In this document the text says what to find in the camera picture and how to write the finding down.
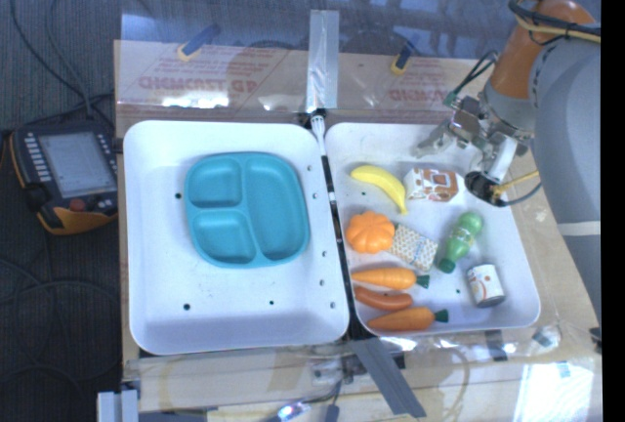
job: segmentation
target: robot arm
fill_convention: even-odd
[[[570,0],[511,0],[519,22],[479,98],[457,98],[419,157],[451,142],[480,151],[465,177],[497,206],[517,155],[532,149],[545,195],[588,290],[601,333],[601,27]]]

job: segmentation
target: can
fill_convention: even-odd
[[[467,281],[479,308],[496,306],[506,300],[494,264],[480,264],[470,268],[467,271]]]

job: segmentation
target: banana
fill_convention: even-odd
[[[391,172],[375,165],[360,165],[350,176],[358,181],[377,186],[395,202],[402,214],[407,214],[406,189],[403,183]]]

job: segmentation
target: orange pumpkin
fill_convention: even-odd
[[[345,232],[345,239],[358,253],[375,254],[391,248],[395,225],[384,214],[367,210],[354,215]]]

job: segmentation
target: green bottle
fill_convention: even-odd
[[[467,255],[476,235],[481,231],[483,220],[475,212],[466,212],[458,218],[445,246],[445,255],[438,262],[438,268],[444,273],[451,273],[456,262]]]

